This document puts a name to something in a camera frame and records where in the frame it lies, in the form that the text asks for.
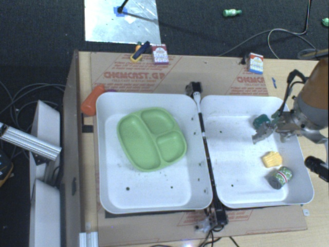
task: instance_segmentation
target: green plate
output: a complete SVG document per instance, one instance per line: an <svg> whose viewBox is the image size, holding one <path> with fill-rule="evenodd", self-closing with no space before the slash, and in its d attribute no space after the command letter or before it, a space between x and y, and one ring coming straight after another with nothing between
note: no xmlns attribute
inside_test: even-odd
<svg viewBox="0 0 329 247"><path fill-rule="evenodd" d="M123 117L117 133L124 153L141 171L155 171L180 160L187 145L174 117L163 108L148 108Z"/></svg>

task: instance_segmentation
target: black carpet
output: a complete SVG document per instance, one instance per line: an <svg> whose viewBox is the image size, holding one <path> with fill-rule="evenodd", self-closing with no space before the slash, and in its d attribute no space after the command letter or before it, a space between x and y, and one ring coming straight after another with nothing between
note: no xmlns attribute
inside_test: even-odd
<svg viewBox="0 0 329 247"><path fill-rule="evenodd" d="M304 30L308 0L156 0L161 40L172 55L218 56L254 34L273 28ZM313 0L308 32L303 37L316 48L328 48L329 0ZM134 46L84 41L84 0L0 0L0 81L14 95L32 83L65 84L74 49L132 52ZM242 9L241 16L224 18L224 9ZM271 45L280 58L295 59L310 48L299 38L274 32ZM249 52L274 58L267 34L250 40L226 56L243 57ZM37 98L60 103L54 89L39 91L20 100L17 108ZM0 86L0 111L10 104ZM19 117L22 128L33 118L31 105ZM0 121L12 125L9 110ZM10 156L13 147L4 145ZM0 247L28 246L28 161L16 156L14 177L0 188Z"/></svg>

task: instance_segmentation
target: sponge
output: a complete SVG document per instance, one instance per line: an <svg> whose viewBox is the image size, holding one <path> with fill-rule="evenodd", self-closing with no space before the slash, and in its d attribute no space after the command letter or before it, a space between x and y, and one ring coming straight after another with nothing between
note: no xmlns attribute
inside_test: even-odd
<svg viewBox="0 0 329 247"><path fill-rule="evenodd" d="M278 152L269 152L262 157L263 163L266 167L276 167L282 165L282 157Z"/></svg>

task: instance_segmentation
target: orange object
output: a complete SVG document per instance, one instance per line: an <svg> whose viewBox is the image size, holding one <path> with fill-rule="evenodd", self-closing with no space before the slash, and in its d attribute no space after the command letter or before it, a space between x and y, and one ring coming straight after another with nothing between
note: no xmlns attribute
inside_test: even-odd
<svg viewBox="0 0 329 247"><path fill-rule="evenodd" d="M97 98L104 92L105 92L105 88L103 84L96 86L81 104L81 111L85 115L94 116L96 114Z"/></svg>

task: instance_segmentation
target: metal sheet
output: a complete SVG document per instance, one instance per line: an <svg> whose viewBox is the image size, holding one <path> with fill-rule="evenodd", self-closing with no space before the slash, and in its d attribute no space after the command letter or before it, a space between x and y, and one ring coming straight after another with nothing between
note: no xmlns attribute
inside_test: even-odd
<svg viewBox="0 0 329 247"><path fill-rule="evenodd" d="M85 39L94 42L161 44L155 0L85 0Z"/></svg>

